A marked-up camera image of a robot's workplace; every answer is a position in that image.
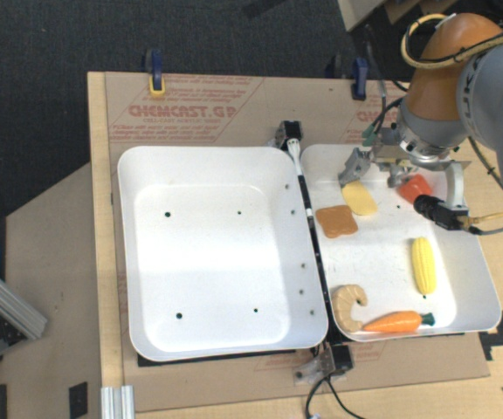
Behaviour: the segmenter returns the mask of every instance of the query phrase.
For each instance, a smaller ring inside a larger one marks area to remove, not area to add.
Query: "cardboard sheet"
[[[261,146],[282,120],[299,120],[302,149],[312,144],[358,143],[380,113],[377,83],[367,99],[352,100],[350,81],[237,76],[165,75],[166,93],[148,92],[144,73],[106,73],[114,228],[125,384],[138,412],[305,395],[293,369],[309,351],[139,367],[127,322],[127,290],[117,162],[139,145]],[[388,102],[403,96],[389,83]],[[388,113],[395,119],[396,110]],[[476,333],[350,345],[355,368],[339,390],[391,387],[489,375]]]

